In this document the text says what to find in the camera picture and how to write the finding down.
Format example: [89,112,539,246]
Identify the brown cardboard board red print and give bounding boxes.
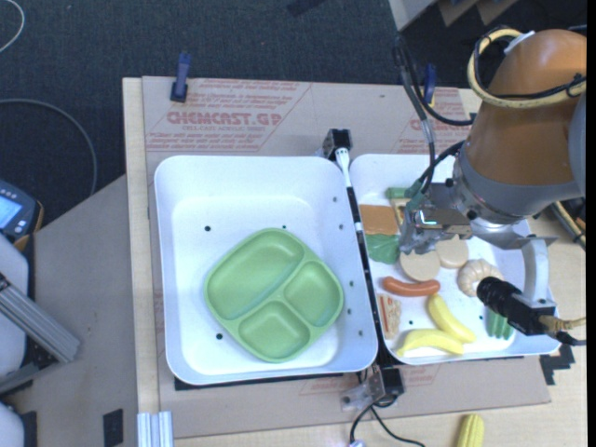
[142,75,553,440]

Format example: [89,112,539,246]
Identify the thin black and white rod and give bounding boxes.
[334,148,388,368]

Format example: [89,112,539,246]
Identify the orange sausage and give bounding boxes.
[382,276,442,298]

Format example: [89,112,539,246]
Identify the white plastic tray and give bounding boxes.
[347,153,563,367]
[153,155,380,386]

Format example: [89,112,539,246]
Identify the yellow banana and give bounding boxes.
[427,292,478,345]
[395,328,467,359]

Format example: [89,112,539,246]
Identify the green divided plate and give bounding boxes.
[202,227,346,364]

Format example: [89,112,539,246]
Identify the black cylinder on white bracket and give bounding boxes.
[475,236,560,337]

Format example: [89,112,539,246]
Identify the green lettuce leaf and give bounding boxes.
[364,232,402,265]

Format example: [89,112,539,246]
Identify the yellow corn cob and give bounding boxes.
[455,413,486,447]

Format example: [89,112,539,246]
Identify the beige round biscuit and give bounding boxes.
[399,248,442,283]
[434,235,470,270]

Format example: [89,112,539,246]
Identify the orange toast slice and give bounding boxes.
[359,203,401,237]

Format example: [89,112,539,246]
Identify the green bean pods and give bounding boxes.
[485,308,515,341]

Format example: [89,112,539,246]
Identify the pizza slice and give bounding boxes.
[376,292,403,341]

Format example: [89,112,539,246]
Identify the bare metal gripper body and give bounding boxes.
[401,177,518,250]

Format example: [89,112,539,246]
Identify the beige croissant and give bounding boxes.
[456,258,505,298]

